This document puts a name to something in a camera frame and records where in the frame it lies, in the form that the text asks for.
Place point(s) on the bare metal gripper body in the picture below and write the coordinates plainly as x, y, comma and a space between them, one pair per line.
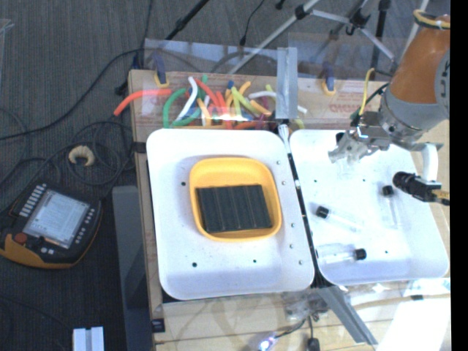
373, 132

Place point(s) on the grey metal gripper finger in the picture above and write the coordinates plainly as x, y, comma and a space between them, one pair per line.
338, 154
356, 150

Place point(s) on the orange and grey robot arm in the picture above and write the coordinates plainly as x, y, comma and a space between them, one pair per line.
420, 64

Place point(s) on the clear tube with black cap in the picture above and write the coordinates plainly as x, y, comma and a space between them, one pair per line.
360, 254
323, 211
388, 190

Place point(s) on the white plastic tray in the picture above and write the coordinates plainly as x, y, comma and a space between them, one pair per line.
369, 229
226, 269

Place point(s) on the yellow bowl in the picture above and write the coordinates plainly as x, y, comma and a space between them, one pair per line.
234, 170

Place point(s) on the yellow foam tube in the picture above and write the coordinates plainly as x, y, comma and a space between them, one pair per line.
243, 101

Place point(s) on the black ribbed rectangular block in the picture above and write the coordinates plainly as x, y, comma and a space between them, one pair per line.
234, 208

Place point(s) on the silver tripod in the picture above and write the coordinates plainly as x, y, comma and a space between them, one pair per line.
321, 13

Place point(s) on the red foam tube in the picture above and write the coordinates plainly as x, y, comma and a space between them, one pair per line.
210, 93

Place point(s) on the white foam tube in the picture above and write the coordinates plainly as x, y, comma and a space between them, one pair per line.
193, 93

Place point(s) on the green foam tube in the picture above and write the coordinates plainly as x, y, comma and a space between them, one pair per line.
169, 104

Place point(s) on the brown cardboard board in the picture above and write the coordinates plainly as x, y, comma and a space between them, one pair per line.
256, 324

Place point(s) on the orange foam tube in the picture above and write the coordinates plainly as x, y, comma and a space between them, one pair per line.
135, 99

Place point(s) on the beige toy croissant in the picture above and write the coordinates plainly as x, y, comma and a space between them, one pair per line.
82, 151

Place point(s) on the black cylinder on white bracket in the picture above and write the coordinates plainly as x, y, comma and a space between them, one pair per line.
413, 185

